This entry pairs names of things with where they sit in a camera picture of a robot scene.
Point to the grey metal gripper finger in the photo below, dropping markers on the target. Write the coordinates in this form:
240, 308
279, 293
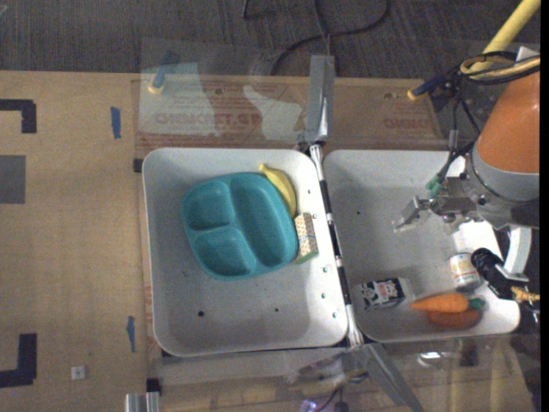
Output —
407, 222
419, 203

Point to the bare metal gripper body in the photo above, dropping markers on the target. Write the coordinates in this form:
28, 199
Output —
456, 202

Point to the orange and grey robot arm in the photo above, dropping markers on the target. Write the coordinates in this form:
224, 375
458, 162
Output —
510, 122

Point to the white plastic tray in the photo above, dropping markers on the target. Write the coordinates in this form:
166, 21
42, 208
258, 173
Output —
377, 238
240, 311

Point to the small white and orange can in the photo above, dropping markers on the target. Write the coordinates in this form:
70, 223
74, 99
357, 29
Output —
463, 270

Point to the black and white milk carton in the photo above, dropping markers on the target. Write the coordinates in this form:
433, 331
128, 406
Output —
384, 292

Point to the orange carrot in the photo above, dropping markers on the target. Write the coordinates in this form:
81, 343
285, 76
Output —
442, 303

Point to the white and orange patterned carton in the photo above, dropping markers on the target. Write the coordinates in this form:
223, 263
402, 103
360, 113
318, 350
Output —
306, 236

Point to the brown cardboard board red print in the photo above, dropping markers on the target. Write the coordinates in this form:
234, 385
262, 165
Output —
364, 114

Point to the yellow banana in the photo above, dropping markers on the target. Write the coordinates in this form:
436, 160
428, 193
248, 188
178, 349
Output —
284, 185

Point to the teal divided plate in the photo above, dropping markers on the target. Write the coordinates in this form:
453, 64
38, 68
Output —
240, 225

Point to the black cylinder on white bracket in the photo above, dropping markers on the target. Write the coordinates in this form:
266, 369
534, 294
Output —
493, 266

